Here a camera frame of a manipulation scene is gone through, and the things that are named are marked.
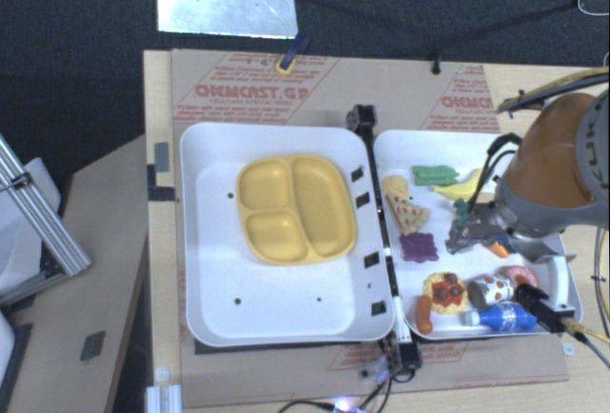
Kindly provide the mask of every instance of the yellow plate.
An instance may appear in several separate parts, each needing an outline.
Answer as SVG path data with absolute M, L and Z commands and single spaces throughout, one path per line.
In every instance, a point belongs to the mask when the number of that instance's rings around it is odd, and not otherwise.
M 347 254 L 356 217 L 341 173 L 317 155 L 262 158 L 237 177 L 237 206 L 248 245 L 271 264 L 308 264 Z

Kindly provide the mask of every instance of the white tray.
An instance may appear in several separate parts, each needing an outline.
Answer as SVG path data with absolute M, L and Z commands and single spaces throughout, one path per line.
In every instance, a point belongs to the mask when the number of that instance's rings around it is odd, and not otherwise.
M 504 266 L 524 265 L 534 272 L 539 280 L 539 287 L 547 293 L 549 292 L 554 277 L 552 274 L 555 272 L 552 265 L 534 265 L 519 254 L 499 258 L 479 244 L 465 253 L 449 254 L 445 240 L 448 238 L 449 228 L 455 214 L 453 201 L 434 193 L 430 186 L 416 186 L 415 184 L 415 177 L 411 170 L 415 165 L 449 165 L 460 173 L 459 181 L 467 179 L 475 169 L 482 167 L 487 156 L 487 149 L 496 137 L 495 134 L 388 131 L 380 134 L 376 139 L 375 154 L 379 181 L 393 174 L 404 176 L 409 183 L 410 196 L 413 198 L 411 202 L 431 211 L 428 220 L 419 231 L 434 236 L 438 260 L 416 263 L 405 261 L 402 258 L 400 231 L 392 216 L 392 210 L 385 207 L 396 267 L 396 279 L 403 298 L 407 321 L 416 333 L 426 339 L 448 340 L 547 333 L 539 325 L 530 330 L 516 332 L 496 332 L 482 325 L 468 327 L 461 323 L 459 315 L 440 315 L 435 312 L 432 312 L 431 316 L 434 329 L 430 334 L 422 335 L 415 324 L 414 312 L 417 297 L 422 294 L 423 281 L 434 272 L 455 272 L 462 280 L 467 281 L 481 275 L 494 274 Z M 495 169 L 495 174 L 501 175 L 509 161 L 509 155 L 504 157 Z M 488 183 L 483 191 L 493 193 L 494 186 L 495 183 Z M 564 255 L 559 235 L 548 237 L 545 243 L 557 253 Z M 576 309 L 575 319 L 580 320 L 582 316 L 580 299 L 569 267 L 567 267 L 567 274 L 569 279 L 568 302 Z M 469 304 L 464 311 L 471 309 L 473 307 Z
M 394 323 L 375 194 L 363 142 L 339 128 L 228 123 L 191 126 L 180 144 L 186 247 L 187 321 L 211 346 L 374 341 Z M 357 239 L 345 256 L 272 265 L 243 236 L 235 183 L 259 158 L 312 154 L 341 172 L 356 212 Z M 364 176 L 352 182 L 352 172 Z M 358 196 L 370 203 L 356 208 Z M 378 263 L 364 263 L 368 256 Z

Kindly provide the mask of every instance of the toy bottle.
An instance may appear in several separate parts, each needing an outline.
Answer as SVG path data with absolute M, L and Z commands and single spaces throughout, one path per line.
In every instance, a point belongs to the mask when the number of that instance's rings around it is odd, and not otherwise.
M 468 326 L 482 324 L 502 332 L 510 332 L 517 328 L 532 328 L 537 323 L 534 315 L 525 311 L 520 304 L 510 301 L 494 304 L 484 311 L 466 312 L 463 317 Z

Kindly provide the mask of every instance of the black carpet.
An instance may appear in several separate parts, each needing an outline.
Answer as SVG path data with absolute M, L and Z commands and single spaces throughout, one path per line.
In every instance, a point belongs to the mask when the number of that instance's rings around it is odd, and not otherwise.
M 307 53 L 600 65 L 608 17 L 573 0 L 295 0 Z M 608 0 L 584 0 L 608 10 Z M 0 133 L 69 174 L 144 131 L 142 51 L 281 52 L 286 41 L 160 33 L 156 0 L 0 0 Z

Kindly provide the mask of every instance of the pink donut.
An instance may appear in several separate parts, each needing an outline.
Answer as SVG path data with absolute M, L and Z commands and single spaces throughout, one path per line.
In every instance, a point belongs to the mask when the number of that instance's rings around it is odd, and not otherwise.
M 531 284 L 538 287 L 538 280 L 534 273 L 522 265 L 506 267 L 503 274 L 511 281 L 513 289 L 517 289 L 520 284 Z

